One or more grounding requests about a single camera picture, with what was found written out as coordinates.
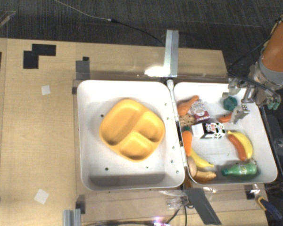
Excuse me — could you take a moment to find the pale wood board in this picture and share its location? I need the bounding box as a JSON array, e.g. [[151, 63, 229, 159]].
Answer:
[[0, 37, 269, 226]]

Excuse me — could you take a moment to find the brown toy bread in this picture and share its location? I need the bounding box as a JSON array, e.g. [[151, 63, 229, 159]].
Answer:
[[193, 170, 217, 184]]

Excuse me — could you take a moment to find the brown toy potato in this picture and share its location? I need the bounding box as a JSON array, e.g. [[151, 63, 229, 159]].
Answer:
[[187, 156, 198, 178]]

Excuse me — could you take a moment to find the short orange sausage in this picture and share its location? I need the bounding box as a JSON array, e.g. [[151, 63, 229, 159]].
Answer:
[[218, 112, 233, 123]]

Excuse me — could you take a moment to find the green broccoli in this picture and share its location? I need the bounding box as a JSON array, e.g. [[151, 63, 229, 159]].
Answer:
[[223, 96, 239, 111]]

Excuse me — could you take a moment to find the orange toy chicken drumstick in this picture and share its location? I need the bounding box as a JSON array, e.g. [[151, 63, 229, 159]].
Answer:
[[177, 95, 200, 116]]

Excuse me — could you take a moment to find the white plastic tray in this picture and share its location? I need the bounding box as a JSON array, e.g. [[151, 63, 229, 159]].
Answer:
[[76, 79, 186, 192], [173, 81, 279, 186]]

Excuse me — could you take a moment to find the red and white carton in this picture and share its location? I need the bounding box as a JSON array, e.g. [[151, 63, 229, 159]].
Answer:
[[190, 99, 211, 123]]

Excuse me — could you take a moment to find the long orange sausage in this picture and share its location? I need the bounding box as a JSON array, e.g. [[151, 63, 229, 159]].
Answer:
[[227, 134, 247, 162]]

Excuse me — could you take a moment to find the yellow divided plate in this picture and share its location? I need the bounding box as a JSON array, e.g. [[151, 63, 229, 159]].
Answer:
[[99, 98, 166, 162]]

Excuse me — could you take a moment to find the cow print milk carton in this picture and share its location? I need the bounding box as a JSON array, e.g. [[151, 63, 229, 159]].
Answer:
[[191, 121, 226, 140]]

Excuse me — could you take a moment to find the orange carrot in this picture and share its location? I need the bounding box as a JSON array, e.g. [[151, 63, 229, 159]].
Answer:
[[181, 125, 193, 157]]

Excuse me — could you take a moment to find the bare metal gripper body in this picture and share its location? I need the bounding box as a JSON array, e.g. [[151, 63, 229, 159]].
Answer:
[[241, 64, 282, 107]]

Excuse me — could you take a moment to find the brown round biscuit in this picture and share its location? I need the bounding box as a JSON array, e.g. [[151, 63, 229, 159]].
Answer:
[[178, 114, 195, 127]]

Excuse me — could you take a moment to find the yellow banana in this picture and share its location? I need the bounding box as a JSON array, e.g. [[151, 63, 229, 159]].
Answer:
[[226, 130, 254, 160], [190, 148, 215, 170]]

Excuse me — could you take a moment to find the green plastic bottle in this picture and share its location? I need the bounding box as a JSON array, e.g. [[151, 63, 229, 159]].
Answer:
[[221, 162, 258, 180]]

